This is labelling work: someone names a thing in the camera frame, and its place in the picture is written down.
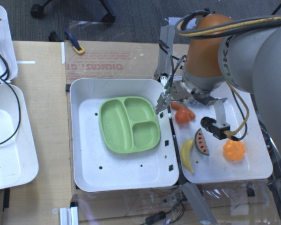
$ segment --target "gray carpet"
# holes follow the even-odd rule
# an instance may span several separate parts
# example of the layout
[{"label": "gray carpet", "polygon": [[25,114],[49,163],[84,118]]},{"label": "gray carpet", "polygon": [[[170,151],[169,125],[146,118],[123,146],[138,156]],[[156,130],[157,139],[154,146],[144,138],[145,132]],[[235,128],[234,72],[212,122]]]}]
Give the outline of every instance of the gray carpet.
[{"label": "gray carpet", "polygon": [[[116,13],[116,21],[106,26],[97,23],[106,14],[99,0],[53,0],[45,7],[42,19],[33,18],[31,6],[41,1],[0,0],[0,5],[7,10],[13,40],[48,41],[52,30],[64,39],[64,31],[70,30],[78,40],[155,43],[160,26],[165,26],[169,17],[182,17],[209,8],[233,19],[242,19],[270,15],[281,3],[281,0],[108,0]],[[77,21],[88,23],[77,26]],[[178,39],[177,42],[189,42]]]}]

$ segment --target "watermelon rind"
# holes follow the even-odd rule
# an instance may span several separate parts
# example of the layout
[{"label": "watermelon rind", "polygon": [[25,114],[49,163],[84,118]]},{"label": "watermelon rind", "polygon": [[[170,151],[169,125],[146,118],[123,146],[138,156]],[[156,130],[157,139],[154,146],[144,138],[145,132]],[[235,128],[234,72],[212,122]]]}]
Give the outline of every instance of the watermelon rind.
[{"label": "watermelon rind", "polygon": [[205,141],[205,138],[204,138],[204,135],[202,133],[201,128],[196,132],[195,145],[196,145],[196,148],[199,150],[200,153],[209,156],[209,150],[208,150],[208,147],[206,145],[206,141]]}]

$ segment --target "chair leg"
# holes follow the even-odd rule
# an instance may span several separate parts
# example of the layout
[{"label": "chair leg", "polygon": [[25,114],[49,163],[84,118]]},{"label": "chair leg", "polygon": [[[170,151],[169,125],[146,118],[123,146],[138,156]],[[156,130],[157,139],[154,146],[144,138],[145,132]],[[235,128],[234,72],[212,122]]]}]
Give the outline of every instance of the chair leg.
[{"label": "chair leg", "polygon": [[107,14],[102,18],[102,22],[104,23],[114,23],[116,20],[116,15],[114,11],[112,10],[108,0],[99,0],[105,10],[107,11]]},{"label": "chair leg", "polygon": [[40,4],[33,4],[30,14],[35,18],[41,18],[44,14],[45,6],[52,0],[43,0]]}]

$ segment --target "green plate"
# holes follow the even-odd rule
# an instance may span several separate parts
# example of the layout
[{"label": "green plate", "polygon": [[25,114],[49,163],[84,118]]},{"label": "green plate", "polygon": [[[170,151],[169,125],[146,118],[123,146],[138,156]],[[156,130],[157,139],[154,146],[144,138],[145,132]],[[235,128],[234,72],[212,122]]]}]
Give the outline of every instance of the green plate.
[{"label": "green plate", "polygon": [[160,141],[157,115],[142,97],[117,97],[103,102],[99,109],[101,133],[106,146],[116,153],[140,152]]}]

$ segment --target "toy banana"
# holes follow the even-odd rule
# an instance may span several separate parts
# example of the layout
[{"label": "toy banana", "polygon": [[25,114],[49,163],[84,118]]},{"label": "toy banana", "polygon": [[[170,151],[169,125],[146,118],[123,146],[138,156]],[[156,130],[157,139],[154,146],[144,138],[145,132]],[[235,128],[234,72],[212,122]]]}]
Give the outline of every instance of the toy banana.
[{"label": "toy banana", "polygon": [[191,171],[191,173],[195,172],[192,168],[192,164],[191,164],[191,161],[189,158],[189,153],[192,149],[193,143],[194,143],[194,140],[192,138],[188,139],[182,144],[182,146],[180,148],[180,156],[181,156],[182,165],[184,167],[188,168]]}]

